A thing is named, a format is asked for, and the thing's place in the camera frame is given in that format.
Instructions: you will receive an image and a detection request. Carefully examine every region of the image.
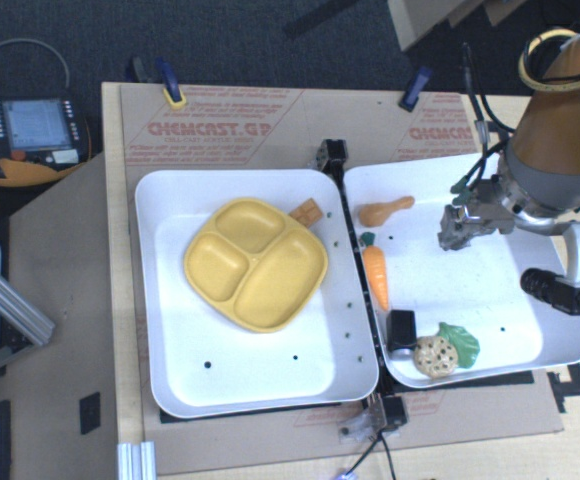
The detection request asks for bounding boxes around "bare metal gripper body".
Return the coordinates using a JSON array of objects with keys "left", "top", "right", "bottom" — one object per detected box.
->
[{"left": 462, "top": 176, "right": 557, "bottom": 239}]

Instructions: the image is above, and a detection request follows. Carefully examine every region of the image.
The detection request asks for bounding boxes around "white plastic tray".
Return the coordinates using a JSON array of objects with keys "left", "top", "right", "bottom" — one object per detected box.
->
[
  {"left": 134, "top": 168, "right": 381, "bottom": 420},
  {"left": 342, "top": 153, "right": 580, "bottom": 390}
]

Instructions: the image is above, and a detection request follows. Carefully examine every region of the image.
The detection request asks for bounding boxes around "brown toy chicken drumstick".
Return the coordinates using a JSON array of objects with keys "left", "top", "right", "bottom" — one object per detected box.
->
[{"left": 358, "top": 195, "right": 417, "bottom": 229}]

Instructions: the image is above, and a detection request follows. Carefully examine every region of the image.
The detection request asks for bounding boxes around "orange carrot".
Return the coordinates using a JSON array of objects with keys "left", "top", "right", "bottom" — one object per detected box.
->
[{"left": 359, "top": 231, "right": 391, "bottom": 313}]

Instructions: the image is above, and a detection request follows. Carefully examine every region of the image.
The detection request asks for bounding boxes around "thin black rod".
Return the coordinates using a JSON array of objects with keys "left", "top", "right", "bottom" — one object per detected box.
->
[{"left": 331, "top": 166, "right": 387, "bottom": 400}]

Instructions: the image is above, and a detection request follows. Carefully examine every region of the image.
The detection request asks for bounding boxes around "green lettuce leaf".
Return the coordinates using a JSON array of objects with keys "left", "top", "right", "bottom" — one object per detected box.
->
[{"left": 437, "top": 321, "right": 482, "bottom": 370}]

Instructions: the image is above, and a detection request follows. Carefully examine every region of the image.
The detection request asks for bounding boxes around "beige chocolate chip cookie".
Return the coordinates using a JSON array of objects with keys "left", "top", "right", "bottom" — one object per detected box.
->
[{"left": 412, "top": 335, "right": 460, "bottom": 381}]

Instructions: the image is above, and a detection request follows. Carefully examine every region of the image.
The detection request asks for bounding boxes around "brown wafer biscuit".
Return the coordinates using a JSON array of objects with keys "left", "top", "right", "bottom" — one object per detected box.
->
[{"left": 287, "top": 197, "right": 322, "bottom": 230}]

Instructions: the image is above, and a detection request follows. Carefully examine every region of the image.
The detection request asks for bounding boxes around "yellow divided plate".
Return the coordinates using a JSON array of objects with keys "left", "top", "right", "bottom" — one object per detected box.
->
[{"left": 183, "top": 197, "right": 330, "bottom": 334}]

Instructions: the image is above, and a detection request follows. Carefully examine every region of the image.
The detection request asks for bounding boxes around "brown cardboard board red print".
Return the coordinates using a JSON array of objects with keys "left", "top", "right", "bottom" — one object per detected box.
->
[{"left": 119, "top": 83, "right": 566, "bottom": 477}]

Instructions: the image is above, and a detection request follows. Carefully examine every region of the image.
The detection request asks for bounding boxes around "black cylinder on white bracket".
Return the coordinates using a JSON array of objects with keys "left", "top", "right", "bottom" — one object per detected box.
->
[{"left": 513, "top": 214, "right": 580, "bottom": 318}]

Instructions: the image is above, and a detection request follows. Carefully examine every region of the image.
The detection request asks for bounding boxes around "black block with thin wires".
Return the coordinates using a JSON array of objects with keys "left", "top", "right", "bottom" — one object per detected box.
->
[
  {"left": 314, "top": 138, "right": 349, "bottom": 175},
  {"left": 364, "top": 394, "right": 411, "bottom": 433}
]

